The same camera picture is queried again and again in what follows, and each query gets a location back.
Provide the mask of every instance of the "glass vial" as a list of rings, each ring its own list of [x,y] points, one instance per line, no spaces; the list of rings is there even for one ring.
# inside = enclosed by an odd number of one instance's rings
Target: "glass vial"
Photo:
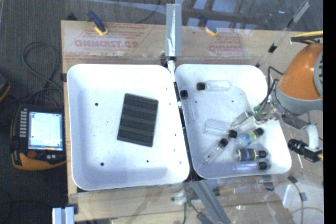
[[[220,136],[229,136],[236,138],[237,132],[230,129],[230,124],[225,121],[208,119],[204,123],[204,132],[207,134],[215,134]]]
[[[199,82],[196,88],[198,91],[227,91],[231,88],[231,82],[228,80],[208,80]]]
[[[253,148],[241,148],[233,151],[233,159],[237,162],[255,161],[266,156],[266,150],[255,150]]]
[[[247,133],[242,133],[237,136],[235,139],[236,148],[244,148],[249,144],[253,143],[260,136],[264,134],[264,130],[262,128],[255,129],[253,131],[249,131]]]
[[[219,141],[216,141],[212,144],[208,150],[204,153],[203,156],[203,164],[205,163],[212,163],[217,157],[224,151],[224,148],[228,144],[227,139],[222,138]]]
[[[180,92],[180,96],[182,99],[182,107],[184,108],[184,112],[186,113],[186,117],[192,121],[197,119],[197,113],[194,109],[194,106],[189,98],[188,91],[182,90]]]
[[[250,163],[237,163],[236,170],[243,173],[253,173],[258,171],[264,171],[270,168],[268,160],[250,162]]]

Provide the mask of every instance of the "label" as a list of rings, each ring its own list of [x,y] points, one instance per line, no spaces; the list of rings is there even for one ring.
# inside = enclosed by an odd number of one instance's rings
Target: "label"
[[[69,24],[65,29],[65,61],[107,62],[112,57],[117,61],[118,57],[119,60],[129,58],[154,28],[152,25],[104,23],[108,32],[100,35],[94,23],[82,25],[84,27],[71,27]]]

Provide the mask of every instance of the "transparent tube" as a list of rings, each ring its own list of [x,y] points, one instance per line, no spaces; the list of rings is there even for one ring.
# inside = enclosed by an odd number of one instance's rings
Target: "transparent tube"
[[[215,134],[219,136],[225,136],[225,135],[228,135],[230,137],[237,136],[237,132],[230,129],[230,124],[228,122],[216,119],[208,119],[205,121],[204,132],[207,134]]]
[[[257,140],[260,136],[262,136],[263,133],[264,130],[262,128],[258,128],[238,135],[235,139],[236,148],[240,149],[248,146],[249,144]]]
[[[184,108],[184,113],[186,114],[187,119],[192,121],[197,119],[197,111],[194,108],[194,104],[188,96],[188,92],[186,90],[182,90],[180,92],[180,96],[182,99],[182,107]]]
[[[227,91],[231,88],[229,80],[207,80],[196,85],[198,91]]]
[[[227,144],[228,141],[225,138],[222,138],[221,140],[212,144],[203,154],[202,164],[211,164],[215,159],[218,158],[218,156],[220,156]]]
[[[237,162],[250,162],[267,156],[266,150],[255,150],[254,148],[241,148],[233,151],[232,158]]]

